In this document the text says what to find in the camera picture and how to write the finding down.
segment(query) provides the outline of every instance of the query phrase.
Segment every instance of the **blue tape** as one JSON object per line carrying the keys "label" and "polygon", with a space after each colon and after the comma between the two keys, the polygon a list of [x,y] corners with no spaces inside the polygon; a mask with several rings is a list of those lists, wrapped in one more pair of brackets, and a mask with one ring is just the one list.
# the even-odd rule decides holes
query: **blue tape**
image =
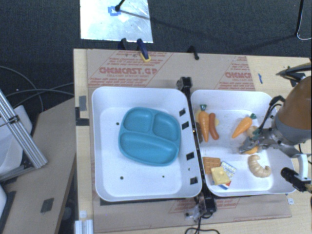
{"label": "blue tape", "polygon": [[262,76],[258,73],[258,76],[259,76],[259,80],[260,80],[260,83],[263,84],[262,82]]}
{"label": "blue tape", "polygon": [[108,6],[107,7],[107,11],[108,13],[112,16],[112,17],[116,17],[118,15],[121,15],[121,12],[120,11],[116,11],[115,10],[115,6]]}

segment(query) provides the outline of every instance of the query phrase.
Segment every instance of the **dark carpet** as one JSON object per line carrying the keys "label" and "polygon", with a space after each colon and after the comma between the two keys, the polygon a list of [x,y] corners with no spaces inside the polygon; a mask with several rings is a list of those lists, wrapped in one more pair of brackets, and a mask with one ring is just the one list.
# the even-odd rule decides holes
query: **dark carpet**
{"label": "dark carpet", "polygon": [[[148,0],[153,44],[148,50],[311,57],[311,40],[295,35],[300,0]],[[311,37],[312,0],[305,0],[301,37]],[[79,0],[0,0],[0,65],[26,75],[37,88],[73,82],[73,49],[117,49],[117,42],[80,39]],[[0,68],[4,94],[32,89]],[[73,86],[63,88],[73,92]],[[8,97],[12,105],[33,95]],[[42,94],[44,109],[71,96]],[[34,122],[38,97],[23,104]]]}

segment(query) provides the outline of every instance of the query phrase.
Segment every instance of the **cracker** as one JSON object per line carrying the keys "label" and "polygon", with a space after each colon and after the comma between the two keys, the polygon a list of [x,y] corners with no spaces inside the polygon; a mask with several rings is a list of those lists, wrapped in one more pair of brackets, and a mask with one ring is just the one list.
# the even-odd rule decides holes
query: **cracker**
{"label": "cracker", "polygon": [[218,167],[221,165],[219,158],[203,157],[205,174],[211,174],[212,167]]}

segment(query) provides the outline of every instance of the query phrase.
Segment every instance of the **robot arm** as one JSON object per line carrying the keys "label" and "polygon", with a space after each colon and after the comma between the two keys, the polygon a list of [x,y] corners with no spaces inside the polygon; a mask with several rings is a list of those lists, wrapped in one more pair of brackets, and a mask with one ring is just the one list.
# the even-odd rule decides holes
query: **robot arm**
{"label": "robot arm", "polygon": [[[261,149],[273,147],[280,149],[290,158],[298,158],[299,173],[284,168],[281,175],[299,191],[311,192],[311,180],[308,176],[308,159],[306,154],[299,152],[294,145],[311,139],[311,76],[303,78],[301,81],[298,75],[291,72],[280,72],[278,75],[285,76],[292,81],[298,82],[289,93],[286,100],[279,96],[272,99],[264,122],[254,131],[253,137],[248,137],[239,152],[243,153],[255,146]],[[272,125],[268,129],[263,129],[266,119],[272,113],[276,103],[281,100],[283,105],[273,118]]]}

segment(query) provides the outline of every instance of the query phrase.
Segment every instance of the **orange object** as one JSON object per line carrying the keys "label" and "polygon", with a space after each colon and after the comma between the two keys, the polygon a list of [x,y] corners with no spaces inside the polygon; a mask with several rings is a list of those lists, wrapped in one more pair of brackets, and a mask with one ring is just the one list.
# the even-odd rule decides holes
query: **orange object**
{"label": "orange object", "polygon": [[256,152],[258,152],[258,146],[255,146],[254,148],[251,148],[248,151],[245,151],[244,154],[255,154]]}
{"label": "orange object", "polygon": [[215,129],[215,113],[209,114],[209,133],[213,139],[219,139],[219,134]]}
{"label": "orange object", "polygon": [[250,128],[250,126],[253,123],[253,118],[255,118],[255,115],[252,114],[249,117],[245,117],[241,120],[241,122],[239,123],[239,125],[236,127],[236,129],[234,130],[234,133],[232,135],[232,138],[236,138],[237,136],[239,136],[240,134],[242,134],[243,132],[245,132],[248,128]]}
{"label": "orange object", "polygon": [[205,112],[207,105],[200,106],[200,113],[198,114],[198,121],[201,129],[201,133],[203,134],[205,142],[208,142],[209,138],[209,114]]}

